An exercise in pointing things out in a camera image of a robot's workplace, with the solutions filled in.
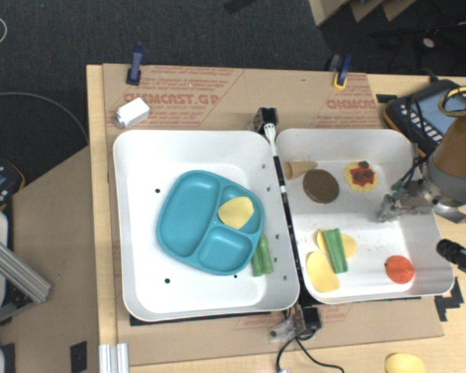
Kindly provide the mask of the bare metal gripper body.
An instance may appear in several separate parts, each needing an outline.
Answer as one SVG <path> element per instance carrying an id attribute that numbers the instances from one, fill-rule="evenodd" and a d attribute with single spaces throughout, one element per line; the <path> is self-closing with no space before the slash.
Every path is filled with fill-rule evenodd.
<path id="1" fill-rule="evenodd" d="M 455 224 L 466 223 L 466 183 L 447 182 L 437 184 L 432 180 L 416 180 L 409 183 L 395 202 L 395 213 L 429 214 L 430 212 Z"/>

